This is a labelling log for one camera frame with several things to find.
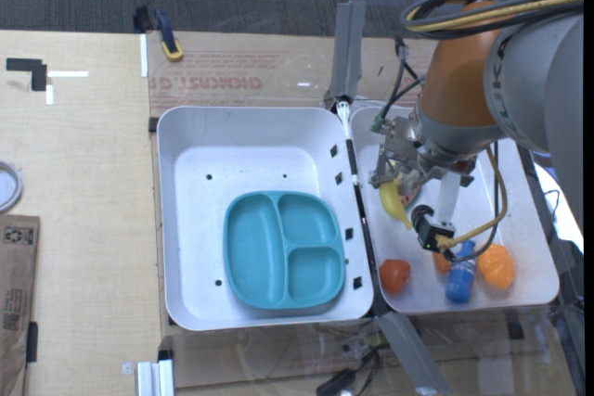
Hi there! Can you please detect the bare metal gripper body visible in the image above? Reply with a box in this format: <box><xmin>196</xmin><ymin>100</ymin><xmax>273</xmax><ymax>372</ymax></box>
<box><xmin>379</xmin><ymin>114</ymin><xmax>437</xmax><ymax>176</ymax></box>

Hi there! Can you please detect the yellow banana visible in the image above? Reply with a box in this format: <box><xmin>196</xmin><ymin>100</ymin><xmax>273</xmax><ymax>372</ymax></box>
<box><xmin>379</xmin><ymin>178</ymin><xmax>414</xmax><ymax>231</ymax></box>

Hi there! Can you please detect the small orange toy carrot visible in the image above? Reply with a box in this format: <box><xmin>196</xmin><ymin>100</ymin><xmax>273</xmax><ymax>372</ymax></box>
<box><xmin>433</xmin><ymin>250</ymin><xmax>452</xmax><ymax>275</ymax></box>

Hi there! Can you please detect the red orange toy pepper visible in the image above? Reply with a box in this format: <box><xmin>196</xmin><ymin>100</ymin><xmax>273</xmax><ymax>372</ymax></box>
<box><xmin>379</xmin><ymin>258</ymin><xmax>412</xmax><ymax>296</ymax></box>

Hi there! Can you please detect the blue bottle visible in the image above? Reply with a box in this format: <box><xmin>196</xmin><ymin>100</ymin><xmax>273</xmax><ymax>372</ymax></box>
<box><xmin>445</xmin><ymin>239</ymin><xmax>477</xmax><ymax>305</ymax></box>

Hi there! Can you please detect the white plastic tray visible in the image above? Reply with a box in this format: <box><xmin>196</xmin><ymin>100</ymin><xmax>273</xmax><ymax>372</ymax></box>
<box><xmin>156</xmin><ymin>105</ymin><xmax>375</xmax><ymax>333</ymax></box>
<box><xmin>348</xmin><ymin>106</ymin><xmax>561</xmax><ymax>316</ymax></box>

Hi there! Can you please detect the orange toy fruit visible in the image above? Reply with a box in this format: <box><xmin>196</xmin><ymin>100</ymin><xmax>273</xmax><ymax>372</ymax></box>
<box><xmin>476</xmin><ymin>243</ymin><xmax>516</xmax><ymax>291</ymax></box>

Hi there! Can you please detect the blue divided plate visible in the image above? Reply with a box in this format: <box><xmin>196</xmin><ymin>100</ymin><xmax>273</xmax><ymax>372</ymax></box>
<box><xmin>223</xmin><ymin>190</ymin><xmax>347</xmax><ymax>311</ymax></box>

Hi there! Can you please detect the brown cardboard board red print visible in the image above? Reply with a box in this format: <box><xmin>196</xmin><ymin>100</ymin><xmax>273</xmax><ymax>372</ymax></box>
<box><xmin>146</xmin><ymin>30</ymin><xmax>565</xmax><ymax>390</ymax></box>

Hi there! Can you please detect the brown paper packet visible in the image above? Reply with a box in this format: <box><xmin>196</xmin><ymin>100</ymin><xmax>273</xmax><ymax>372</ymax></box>
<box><xmin>0</xmin><ymin>213</ymin><xmax>41</xmax><ymax>396</ymax></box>

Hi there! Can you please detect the white round ring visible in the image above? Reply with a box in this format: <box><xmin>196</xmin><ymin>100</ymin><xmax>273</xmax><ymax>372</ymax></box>
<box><xmin>0</xmin><ymin>160</ymin><xmax>24</xmax><ymax>215</ymax></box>

